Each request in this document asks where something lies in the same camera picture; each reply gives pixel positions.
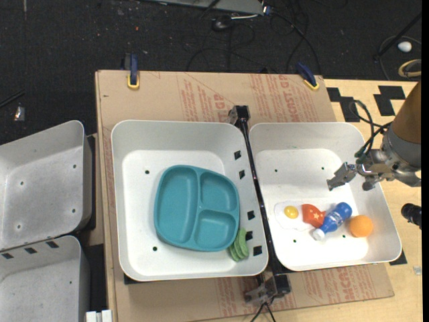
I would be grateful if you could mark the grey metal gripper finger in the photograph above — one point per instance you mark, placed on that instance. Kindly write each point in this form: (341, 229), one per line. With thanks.
(368, 184)
(341, 177)

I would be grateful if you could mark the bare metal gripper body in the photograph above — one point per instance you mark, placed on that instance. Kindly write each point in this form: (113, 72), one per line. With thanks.
(382, 166)

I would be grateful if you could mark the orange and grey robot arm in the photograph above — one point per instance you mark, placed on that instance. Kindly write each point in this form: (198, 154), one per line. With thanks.
(407, 119)

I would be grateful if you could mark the orange ball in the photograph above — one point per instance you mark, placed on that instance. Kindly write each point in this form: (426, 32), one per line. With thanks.
(361, 226)

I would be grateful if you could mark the blue and white bottle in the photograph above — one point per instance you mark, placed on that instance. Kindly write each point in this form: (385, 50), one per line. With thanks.
(333, 220)

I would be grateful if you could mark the orange packet with white star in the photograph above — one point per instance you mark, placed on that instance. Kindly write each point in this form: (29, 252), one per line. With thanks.
(311, 215)

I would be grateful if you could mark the white and yellow fried egg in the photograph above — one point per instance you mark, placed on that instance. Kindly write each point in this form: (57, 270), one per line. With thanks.
(291, 212)

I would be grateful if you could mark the thin black rod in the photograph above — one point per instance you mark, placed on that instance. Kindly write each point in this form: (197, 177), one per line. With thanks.
(256, 183)

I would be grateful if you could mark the white plastic tray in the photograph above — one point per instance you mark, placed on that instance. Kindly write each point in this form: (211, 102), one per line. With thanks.
(40, 186)
(301, 253)
(134, 213)
(37, 287)

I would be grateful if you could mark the green ridged toy vegetable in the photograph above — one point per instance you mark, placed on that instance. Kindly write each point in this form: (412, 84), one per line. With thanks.
(239, 247)

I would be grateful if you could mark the teal divided plate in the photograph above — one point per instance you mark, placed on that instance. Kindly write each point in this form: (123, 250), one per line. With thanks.
(196, 208)

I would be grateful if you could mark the black computer mouse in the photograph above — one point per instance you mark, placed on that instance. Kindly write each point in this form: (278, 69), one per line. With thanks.
(222, 22)

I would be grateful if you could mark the brown cardboard board red print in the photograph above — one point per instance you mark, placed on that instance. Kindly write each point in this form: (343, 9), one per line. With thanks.
(161, 96)

